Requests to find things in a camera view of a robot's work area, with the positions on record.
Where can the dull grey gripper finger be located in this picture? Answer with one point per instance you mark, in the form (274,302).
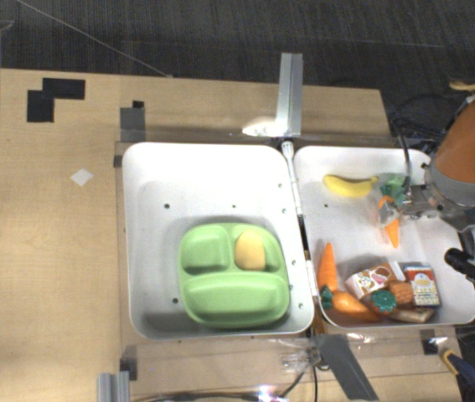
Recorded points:
(389,214)
(404,194)

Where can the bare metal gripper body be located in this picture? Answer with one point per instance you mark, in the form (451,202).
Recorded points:
(425,202)

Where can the orange carrot with green top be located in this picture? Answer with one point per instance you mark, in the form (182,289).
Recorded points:
(352,304)
(394,235)
(328,268)

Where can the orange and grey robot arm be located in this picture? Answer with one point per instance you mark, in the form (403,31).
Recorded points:
(469,149)

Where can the white plastic tray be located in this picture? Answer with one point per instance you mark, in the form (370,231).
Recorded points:
(354,233)
(203,174)

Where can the yellow banana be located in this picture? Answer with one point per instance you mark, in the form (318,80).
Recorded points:
(346,186)

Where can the white carton with pictures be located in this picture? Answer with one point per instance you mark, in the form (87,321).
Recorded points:
(369,281)

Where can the red and white carton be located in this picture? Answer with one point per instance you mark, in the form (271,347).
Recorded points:
(423,285)

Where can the orange textured toy green leaves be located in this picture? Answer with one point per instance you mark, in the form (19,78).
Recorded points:
(400,292)

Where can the brown bread slice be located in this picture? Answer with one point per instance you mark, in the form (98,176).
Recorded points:
(415,315)

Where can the green divided plate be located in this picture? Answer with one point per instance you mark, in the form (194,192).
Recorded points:
(228,295)

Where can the pale wood board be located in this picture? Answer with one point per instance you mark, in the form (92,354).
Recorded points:
(220,111)

